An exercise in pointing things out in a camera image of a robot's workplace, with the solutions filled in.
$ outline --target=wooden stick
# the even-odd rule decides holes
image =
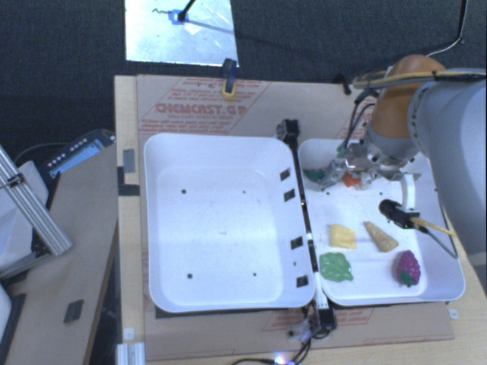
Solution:
[[[416,226],[431,227],[431,228],[434,228],[436,230],[442,231],[448,235],[457,237],[457,234],[454,231],[448,230],[442,226],[438,226],[437,224],[425,221],[424,219],[421,219],[420,217],[411,217],[411,222],[413,222]]]

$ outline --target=transparent plastic sheet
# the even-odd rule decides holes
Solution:
[[[126,59],[219,66],[237,59],[230,0],[196,0],[184,23],[171,11],[189,0],[125,0]]]

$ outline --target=blue clamp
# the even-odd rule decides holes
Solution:
[[[235,76],[237,75],[237,61],[225,59],[221,67],[221,76],[225,79],[221,93],[224,97],[230,98],[235,95]]]
[[[167,15],[169,16],[169,20],[172,24],[184,24],[184,22],[188,21],[189,20],[189,14],[186,14],[186,17],[184,18],[184,21],[179,21],[177,19],[177,14],[179,14],[180,12],[183,12],[182,10],[177,10],[177,9],[174,9],[172,11],[169,11],[167,13]]]

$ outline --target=black carpet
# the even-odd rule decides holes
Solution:
[[[485,68],[485,2],[469,0],[465,44],[437,56],[446,66]],[[460,3],[231,0],[239,76],[330,82],[342,72],[351,79],[453,41]],[[127,62],[124,30],[124,0],[0,0],[0,143],[12,157],[34,144],[113,129],[115,75],[219,74]]]

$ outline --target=white tray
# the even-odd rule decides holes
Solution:
[[[299,150],[301,169],[325,168],[336,157],[340,143],[326,139],[305,141]],[[427,159],[419,154],[404,170],[421,173],[415,182],[415,208],[424,219],[442,225],[443,217]],[[458,260],[426,234],[387,223],[379,212],[378,205],[385,198],[401,203],[403,195],[399,182],[376,179],[366,190],[347,188],[339,182],[321,192],[316,183],[303,178],[317,257],[327,252],[342,252],[352,266],[353,281],[336,283],[321,277],[323,290],[332,301],[343,306],[364,306],[455,300],[462,295],[465,281]],[[364,221],[375,223],[399,245],[391,252],[380,252],[368,235]],[[357,249],[329,245],[329,227],[334,223],[355,231]],[[453,250],[448,235],[433,232]],[[414,252],[422,269],[419,284],[411,287],[401,285],[393,273],[398,252],[407,249]]]
[[[311,300],[313,272],[285,144],[159,134],[144,155],[149,290],[158,307],[182,313]],[[294,198],[285,201],[286,193]]]

